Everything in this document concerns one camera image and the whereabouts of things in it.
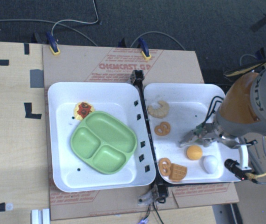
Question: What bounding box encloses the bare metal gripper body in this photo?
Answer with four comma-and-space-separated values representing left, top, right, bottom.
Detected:
199, 122, 241, 149

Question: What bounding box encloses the orange ball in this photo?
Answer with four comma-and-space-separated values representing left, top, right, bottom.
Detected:
186, 145, 204, 161

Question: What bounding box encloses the white egg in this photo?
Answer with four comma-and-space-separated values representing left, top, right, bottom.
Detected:
202, 155, 219, 175

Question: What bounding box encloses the orange pretzel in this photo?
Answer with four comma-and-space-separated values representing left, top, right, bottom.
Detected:
154, 121, 171, 137
158, 157, 172, 177

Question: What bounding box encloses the orange waffle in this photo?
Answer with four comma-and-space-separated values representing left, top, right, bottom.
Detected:
168, 163, 188, 182

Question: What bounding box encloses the white plastic tray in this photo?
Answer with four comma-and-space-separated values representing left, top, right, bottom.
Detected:
48, 82, 157, 193
143, 83, 243, 184

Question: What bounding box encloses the beige croissant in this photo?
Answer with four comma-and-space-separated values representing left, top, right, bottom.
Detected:
147, 100, 171, 119

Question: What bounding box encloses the brown cardboard board red print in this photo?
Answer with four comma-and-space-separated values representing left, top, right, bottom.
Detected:
42, 44, 240, 221

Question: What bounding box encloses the green divided plate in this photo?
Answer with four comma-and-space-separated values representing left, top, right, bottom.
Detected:
70, 111, 138, 175

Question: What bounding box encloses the yellow and red pizza slice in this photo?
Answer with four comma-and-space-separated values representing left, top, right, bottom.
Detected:
73, 101, 95, 121

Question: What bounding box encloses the black cylinder on white bracket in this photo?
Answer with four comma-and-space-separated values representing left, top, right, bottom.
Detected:
224, 143, 254, 181

